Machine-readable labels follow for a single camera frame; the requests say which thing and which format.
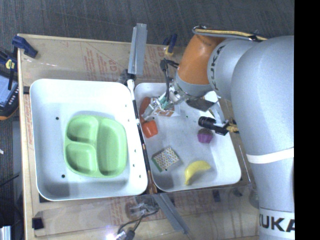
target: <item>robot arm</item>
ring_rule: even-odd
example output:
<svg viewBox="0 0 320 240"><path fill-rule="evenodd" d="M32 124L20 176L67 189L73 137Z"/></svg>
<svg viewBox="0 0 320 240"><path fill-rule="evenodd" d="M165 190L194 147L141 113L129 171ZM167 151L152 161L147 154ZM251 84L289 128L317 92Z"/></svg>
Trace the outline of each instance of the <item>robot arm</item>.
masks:
<svg viewBox="0 0 320 240"><path fill-rule="evenodd" d="M203 109L201 97L212 90L230 100L257 185L259 239L295 239L294 37L198 34L185 49L166 105L153 104L165 109L186 101Z"/></svg>

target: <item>black cylinder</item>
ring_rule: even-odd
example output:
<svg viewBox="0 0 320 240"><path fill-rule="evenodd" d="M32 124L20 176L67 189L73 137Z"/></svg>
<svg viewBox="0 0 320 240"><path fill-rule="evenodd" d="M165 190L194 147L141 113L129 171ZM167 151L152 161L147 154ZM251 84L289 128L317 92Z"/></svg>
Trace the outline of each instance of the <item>black cylinder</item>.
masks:
<svg viewBox="0 0 320 240"><path fill-rule="evenodd" d="M198 120L198 125L203 128L214 130L216 122L217 121L212 117L201 116Z"/></svg>

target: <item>metal bar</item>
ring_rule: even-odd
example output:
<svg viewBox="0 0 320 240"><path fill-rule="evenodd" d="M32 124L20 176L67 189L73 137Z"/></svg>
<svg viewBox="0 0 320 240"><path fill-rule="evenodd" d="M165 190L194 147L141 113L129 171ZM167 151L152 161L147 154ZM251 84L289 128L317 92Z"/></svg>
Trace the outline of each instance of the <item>metal bar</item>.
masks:
<svg viewBox="0 0 320 240"><path fill-rule="evenodd" d="M11 240L11 226L0 228L0 240Z"/></svg>
<svg viewBox="0 0 320 240"><path fill-rule="evenodd" d="M168 195L166 193L161 193L154 194L152 197L158 203L173 229L177 232L183 232L183 234L187 235L190 230L180 214L177 212Z"/></svg>
<svg viewBox="0 0 320 240"><path fill-rule="evenodd" d="M142 76L147 42L147 25L137 23L133 28L128 73Z"/></svg>
<svg viewBox="0 0 320 240"><path fill-rule="evenodd" d="M127 81L127 87L131 93L131 99L133 102L135 119L137 120L136 125L138 127L139 137L140 137L141 146L142 146L142 153L143 153L145 168L146 168L146 172L147 172L147 178L148 178L147 193L150 195L156 194L158 192L158 190L157 190L157 187L156 187L154 180L153 180L153 177L152 177L151 168L150 168L150 164L149 164L149 158L148 158L147 149L146 149L146 144L144 142L144 137L143 137L142 129L140 126L140 121L139 121L139 111L138 111L137 102L136 102L136 98L135 98L135 91L134 91L135 90L134 80L129 79Z"/></svg>

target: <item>screen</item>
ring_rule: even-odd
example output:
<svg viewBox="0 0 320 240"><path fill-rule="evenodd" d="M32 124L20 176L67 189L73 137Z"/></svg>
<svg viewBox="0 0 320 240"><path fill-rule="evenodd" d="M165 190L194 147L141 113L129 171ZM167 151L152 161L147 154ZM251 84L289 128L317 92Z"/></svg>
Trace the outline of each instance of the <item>screen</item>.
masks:
<svg viewBox="0 0 320 240"><path fill-rule="evenodd" d="M0 75L0 107L5 107L12 93L17 88L18 83L12 81L12 88L8 90L9 79Z"/></svg>

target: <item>gray carpet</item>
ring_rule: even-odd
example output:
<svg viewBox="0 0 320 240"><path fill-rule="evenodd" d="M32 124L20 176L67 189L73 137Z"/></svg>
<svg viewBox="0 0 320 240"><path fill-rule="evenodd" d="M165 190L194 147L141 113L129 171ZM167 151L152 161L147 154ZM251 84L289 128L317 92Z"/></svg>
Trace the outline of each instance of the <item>gray carpet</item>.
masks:
<svg viewBox="0 0 320 240"><path fill-rule="evenodd" d="M147 24L148 44L176 33L186 46L199 24L271 38L294 35L294 21L295 0L0 0L0 47L12 51L17 33L130 42L136 23ZM0 121L0 182L13 175L13 119ZM12 200L12 182L0 197Z"/></svg>

